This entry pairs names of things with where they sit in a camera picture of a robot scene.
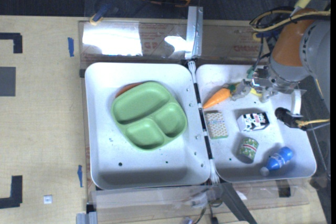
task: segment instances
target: green divided plate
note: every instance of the green divided plate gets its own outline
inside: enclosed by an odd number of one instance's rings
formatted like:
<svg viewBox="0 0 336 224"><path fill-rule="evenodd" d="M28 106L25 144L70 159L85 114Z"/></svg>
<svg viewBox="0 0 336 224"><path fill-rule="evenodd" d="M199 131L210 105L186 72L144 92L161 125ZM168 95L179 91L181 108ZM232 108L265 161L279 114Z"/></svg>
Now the green divided plate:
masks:
<svg viewBox="0 0 336 224"><path fill-rule="evenodd" d="M154 81L118 96L112 103L111 114L126 139L145 151L166 145L187 128L187 117L180 104Z"/></svg>

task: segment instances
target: tabletop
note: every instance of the tabletop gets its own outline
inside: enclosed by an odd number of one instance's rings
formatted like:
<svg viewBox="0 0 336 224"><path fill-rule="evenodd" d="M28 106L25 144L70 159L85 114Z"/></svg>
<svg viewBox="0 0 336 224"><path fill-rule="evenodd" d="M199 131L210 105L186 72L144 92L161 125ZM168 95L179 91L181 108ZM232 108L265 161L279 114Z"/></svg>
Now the tabletop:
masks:
<svg viewBox="0 0 336 224"><path fill-rule="evenodd" d="M0 69L10 67L8 70L15 75L15 91L0 96L0 200L13 196L13 176L22 176L23 187L19 206L0 209L1 223L75 223L76 214L86 211L87 162L78 26L86 20L0 17L0 33L16 33L23 40L20 53L20 49L15 51L11 38L0 39ZM13 84L13 77L6 79ZM258 223L326 223L318 195L308 181L304 181L306 202L282 203L273 208L251 206L251 214ZM199 223L210 223L207 216ZM220 223L237 221L231 212L216 216ZM173 218L146 223L182 221L183 218Z"/></svg>

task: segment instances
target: plastic bottle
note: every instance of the plastic bottle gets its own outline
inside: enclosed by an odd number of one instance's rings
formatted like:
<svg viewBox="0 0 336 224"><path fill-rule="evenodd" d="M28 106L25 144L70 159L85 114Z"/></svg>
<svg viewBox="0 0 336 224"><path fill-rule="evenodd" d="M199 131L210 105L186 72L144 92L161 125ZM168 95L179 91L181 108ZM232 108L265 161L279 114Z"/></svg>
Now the plastic bottle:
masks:
<svg viewBox="0 0 336 224"><path fill-rule="evenodd" d="M293 151L288 147L281 148L277 153L274 153L267 162L267 165L260 169L262 176L268 176L269 171L278 170L288 163L293 157Z"/></svg>

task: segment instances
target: small can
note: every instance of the small can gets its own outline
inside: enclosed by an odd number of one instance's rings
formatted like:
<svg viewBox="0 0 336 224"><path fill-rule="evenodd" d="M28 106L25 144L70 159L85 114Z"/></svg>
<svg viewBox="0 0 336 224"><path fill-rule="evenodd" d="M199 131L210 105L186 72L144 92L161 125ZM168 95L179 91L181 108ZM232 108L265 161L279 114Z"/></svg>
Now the small can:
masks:
<svg viewBox="0 0 336 224"><path fill-rule="evenodd" d="M251 137L243 138L238 150L238 159L243 163L252 163L256 156L258 146L259 143L255 139Z"/></svg>

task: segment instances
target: patterned box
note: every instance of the patterned box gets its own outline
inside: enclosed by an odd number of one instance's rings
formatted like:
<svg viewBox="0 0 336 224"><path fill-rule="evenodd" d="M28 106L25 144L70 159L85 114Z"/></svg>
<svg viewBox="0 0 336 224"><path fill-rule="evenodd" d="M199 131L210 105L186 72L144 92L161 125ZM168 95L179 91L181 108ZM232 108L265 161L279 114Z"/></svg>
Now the patterned box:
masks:
<svg viewBox="0 0 336 224"><path fill-rule="evenodd" d="M221 112L206 113L205 118L209 136L212 139L228 137L225 121Z"/></svg>

